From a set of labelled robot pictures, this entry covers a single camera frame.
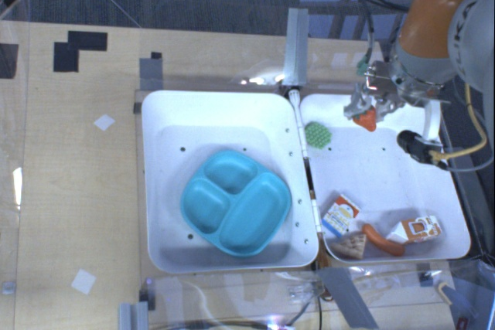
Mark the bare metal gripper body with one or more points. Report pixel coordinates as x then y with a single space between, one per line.
386 79

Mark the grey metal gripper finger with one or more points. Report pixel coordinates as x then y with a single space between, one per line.
357 106
384 107

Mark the red toy strawberry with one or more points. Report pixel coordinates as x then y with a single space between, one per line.
366 120

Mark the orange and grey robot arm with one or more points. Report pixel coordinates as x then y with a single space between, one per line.
429 23

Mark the green grapes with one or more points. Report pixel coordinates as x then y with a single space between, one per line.
318 134

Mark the thin black and white rod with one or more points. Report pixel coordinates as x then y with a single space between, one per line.
304 150

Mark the white plastic tray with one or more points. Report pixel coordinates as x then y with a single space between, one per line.
170 205
386 177

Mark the white, orange and blue carton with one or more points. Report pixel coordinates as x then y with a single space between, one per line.
340 215

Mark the orange-red sausage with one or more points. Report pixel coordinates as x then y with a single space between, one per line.
383 241

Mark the tan pizza slice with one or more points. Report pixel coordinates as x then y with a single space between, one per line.
352 245

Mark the blue divided plate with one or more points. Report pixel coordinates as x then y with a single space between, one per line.
236 205

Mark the black cylinder on white bracket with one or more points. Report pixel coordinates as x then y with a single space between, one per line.
415 147

